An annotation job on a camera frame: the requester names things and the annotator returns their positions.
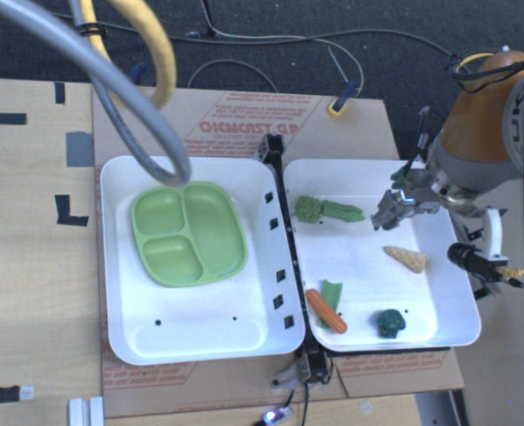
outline divided green dish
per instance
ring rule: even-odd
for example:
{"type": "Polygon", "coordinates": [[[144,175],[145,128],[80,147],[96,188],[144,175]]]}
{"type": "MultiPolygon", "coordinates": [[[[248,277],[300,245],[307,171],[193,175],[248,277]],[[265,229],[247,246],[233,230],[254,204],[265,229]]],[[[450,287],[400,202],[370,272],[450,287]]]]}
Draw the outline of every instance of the divided green dish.
{"type": "Polygon", "coordinates": [[[132,205],[131,222],[147,273],[164,286],[225,280],[246,264],[241,220],[228,194],[212,183],[145,191],[132,205]]]}

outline yellow cable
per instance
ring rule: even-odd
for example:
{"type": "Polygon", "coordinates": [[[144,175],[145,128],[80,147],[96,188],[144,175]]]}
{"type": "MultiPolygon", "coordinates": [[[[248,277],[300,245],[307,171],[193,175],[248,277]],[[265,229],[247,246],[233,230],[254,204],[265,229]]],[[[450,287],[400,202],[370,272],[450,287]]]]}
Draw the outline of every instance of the yellow cable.
{"type": "MultiPolygon", "coordinates": [[[[79,0],[86,23],[96,22],[92,0],[79,0]]],[[[150,98],[158,108],[167,104],[175,91],[177,66],[171,42],[144,0],[108,0],[132,25],[146,43],[155,65],[156,88],[150,98]]],[[[110,59],[99,35],[90,36],[92,46],[105,58],[110,59]]]]}

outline cable tie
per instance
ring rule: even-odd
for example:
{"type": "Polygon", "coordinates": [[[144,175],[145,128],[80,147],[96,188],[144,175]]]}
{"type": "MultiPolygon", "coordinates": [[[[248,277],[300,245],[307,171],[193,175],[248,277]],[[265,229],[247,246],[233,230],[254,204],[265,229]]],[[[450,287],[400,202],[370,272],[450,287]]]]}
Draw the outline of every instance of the cable tie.
{"type": "Polygon", "coordinates": [[[88,22],[75,28],[81,36],[102,36],[102,39],[106,39],[109,33],[106,27],[98,22],[88,22]]]}

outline toy bread slice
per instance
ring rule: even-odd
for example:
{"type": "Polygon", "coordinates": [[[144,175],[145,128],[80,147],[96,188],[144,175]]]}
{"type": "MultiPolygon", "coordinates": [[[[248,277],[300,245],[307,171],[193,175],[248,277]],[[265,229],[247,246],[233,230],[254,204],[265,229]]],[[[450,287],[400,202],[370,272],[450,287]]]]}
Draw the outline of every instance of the toy bread slice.
{"type": "Polygon", "coordinates": [[[397,246],[385,246],[384,250],[386,254],[405,264],[412,272],[420,273],[423,271],[428,261],[428,255],[421,252],[410,251],[397,246]]]}

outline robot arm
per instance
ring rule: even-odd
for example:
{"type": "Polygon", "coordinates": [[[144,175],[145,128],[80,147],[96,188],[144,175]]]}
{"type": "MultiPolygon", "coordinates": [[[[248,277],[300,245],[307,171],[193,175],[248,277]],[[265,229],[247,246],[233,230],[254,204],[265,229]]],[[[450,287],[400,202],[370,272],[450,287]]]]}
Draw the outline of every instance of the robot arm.
{"type": "Polygon", "coordinates": [[[485,244],[477,250],[464,243],[449,249],[449,259],[487,281],[511,280],[501,252],[498,210],[474,201],[507,180],[523,176],[524,53],[475,52],[455,58],[452,77],[462,85],[440,134],[430,145],[422,169],[408,162],[391,176],[378,211],[375,229],[390,230],[402,219],[436,213],[440,207],[462,217],[481,218],[485,244]],[[459,71],[472,59],[488,57],[475,74],[459,71]]]}

